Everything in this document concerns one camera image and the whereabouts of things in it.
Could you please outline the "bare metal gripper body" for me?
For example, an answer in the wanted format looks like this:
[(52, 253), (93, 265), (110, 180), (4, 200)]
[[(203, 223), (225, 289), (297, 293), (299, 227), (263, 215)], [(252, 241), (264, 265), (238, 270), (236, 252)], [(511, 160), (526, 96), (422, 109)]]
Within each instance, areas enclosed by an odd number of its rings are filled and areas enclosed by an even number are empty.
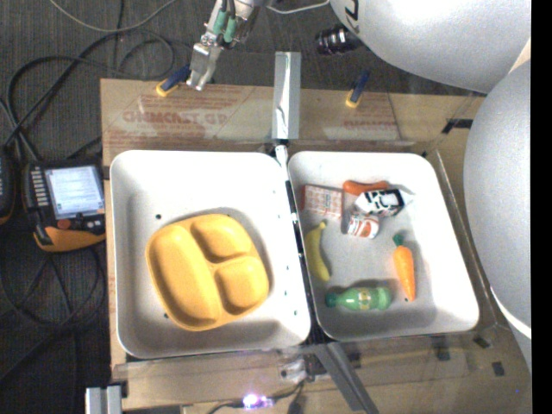
[(243, 43), (260, 10), (279, 0), (216, 0), (201, 45), (230, 49)]

